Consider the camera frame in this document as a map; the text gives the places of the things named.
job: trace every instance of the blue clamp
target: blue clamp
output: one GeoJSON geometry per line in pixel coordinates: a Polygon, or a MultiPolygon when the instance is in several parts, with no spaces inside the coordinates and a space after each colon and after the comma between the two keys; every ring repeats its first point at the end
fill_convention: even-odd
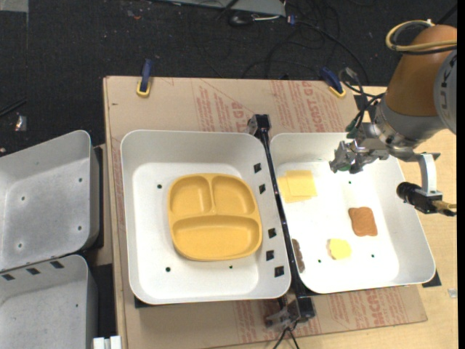
{"type": "Polygon", "coordinates": [[[144,67],[142,68],[142,80],[137,82],[137,94],[140,97],[148,97],[150,93],[150,72],[152,70],[153,61],[145,59],[144,67]]]}
{"type": "Polygon", "coordinates": [[[329,85],[329,90],[332,91],[337,97],[343,98],[346,91],[342,88],[342,84],[337,75],[327,67],[320,69],[320,76],[329,85]]]}

